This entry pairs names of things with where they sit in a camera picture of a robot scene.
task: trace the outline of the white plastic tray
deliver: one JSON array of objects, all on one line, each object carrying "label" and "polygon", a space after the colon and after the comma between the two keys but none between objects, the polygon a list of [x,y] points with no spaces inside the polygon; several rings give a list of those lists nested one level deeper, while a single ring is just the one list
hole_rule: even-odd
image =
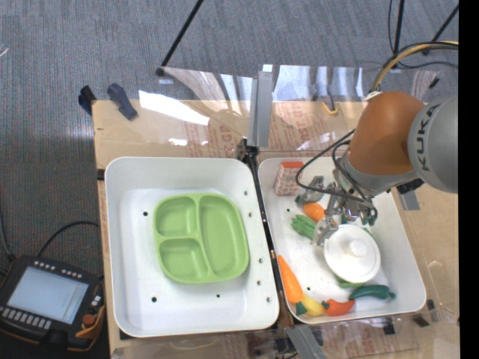
[{"label": "white plastic tray", "polygon": [[[115,319],[133,337],[259,330],[279,303],[254,180],[236,159],[121,157],[106,168]],[[247,269],[218,283],[178,283],[161,270],[153,211],[176,194],[223,194],[238,207],[248,240]]]},{"label": "white plastic tray", "polygon": [[[260,164],[259,180],[269,222],[272,241],[277,255],[282,255],[292,268],[303,291],[316,301],[347,301],[354,289],[342,289],[328,267],[323,247],[310,244],[310,239],[299,235],[291,227],[291,218],[295,214],[304,214],[302,207],[294,202],[295,196],[280,197],[274,192],[275,179],[282,161],[303,161],[308,158],[273,158]],[[309,184],[314,176],[324,176],[324,183],[333,181],[334,163],[331,157],[319,157],[303,171],[301,182]],[[304,193],[300,188],[298,194]],[[319,202],[327,207],[329,195],[325,194]],[[341,316],[296,315],[296,306],[288,304],[290,312],[301,322],[317,324],[337,322],[349,319],[363,319],[387,316],[398,313],[411,313],[421,309],[426,301],[424,287],[418,265],[415,261],[409,240],[404,230],[394,198],[391,194],[381,194],[374,200],[378,210],[378,219],[374,226],[368,227],[375,238],[381,253],[381,267],[377,275],[367,284],[385,284],[396,294],[395,299],[382,300],[372,297],[356,299],[354,308]],[[360,220],[353,222],[363,227]]]}]

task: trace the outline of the white lid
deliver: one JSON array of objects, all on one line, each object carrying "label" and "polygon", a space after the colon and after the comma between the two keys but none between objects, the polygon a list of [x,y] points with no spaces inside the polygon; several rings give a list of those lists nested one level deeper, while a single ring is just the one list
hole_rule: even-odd
[{"label": "white lid", "polygon": [[373,237],[353,224],[342,224],[324,241],[324,257],[329,268],[351,283],[364,283],[381,266],[381,255]]}]

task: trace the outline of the small box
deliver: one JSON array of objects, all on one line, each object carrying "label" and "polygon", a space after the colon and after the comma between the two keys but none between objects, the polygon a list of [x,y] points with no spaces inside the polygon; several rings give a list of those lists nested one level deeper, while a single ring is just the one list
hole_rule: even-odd
[{"label": "small box", "polygon": [[299,188],[296,183],[296,175],[303,166],[304,163],[300,161],[284,161],[281,163],[275,183],[276,195],[296,195]]}]

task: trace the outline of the display screen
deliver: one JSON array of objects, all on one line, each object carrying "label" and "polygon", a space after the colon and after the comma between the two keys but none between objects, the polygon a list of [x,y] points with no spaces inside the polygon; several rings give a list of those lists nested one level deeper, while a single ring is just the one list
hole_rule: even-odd
[{"label": "display screen", "polygon": [[88,284],[27,267],[7,305],[72,324]]}]

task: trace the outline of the green plate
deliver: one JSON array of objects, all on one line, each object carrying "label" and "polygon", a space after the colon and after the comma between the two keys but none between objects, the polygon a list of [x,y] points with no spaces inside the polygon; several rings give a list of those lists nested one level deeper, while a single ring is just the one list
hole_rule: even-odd
[{"label": "green plate", "polygon": [[248,241],[241,214],[223,195],[167,197],[156,206],[153,219],[159,264],[177,282],[230,280],[248,266]]}]

